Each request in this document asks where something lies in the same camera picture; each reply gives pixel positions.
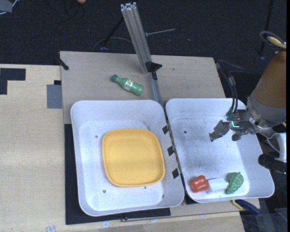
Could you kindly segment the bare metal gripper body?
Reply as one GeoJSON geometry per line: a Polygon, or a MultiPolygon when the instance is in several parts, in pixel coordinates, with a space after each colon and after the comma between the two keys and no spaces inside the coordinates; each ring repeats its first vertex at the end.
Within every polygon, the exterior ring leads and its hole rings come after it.
{"type": "Polygon", "coordinates": [[[246,130],[250,134],[259,133],[266,138],[276,137],[274,126],[276,123],[266,120],[254,110],[237,110],[230,121],[230,130],[246,130]]]}

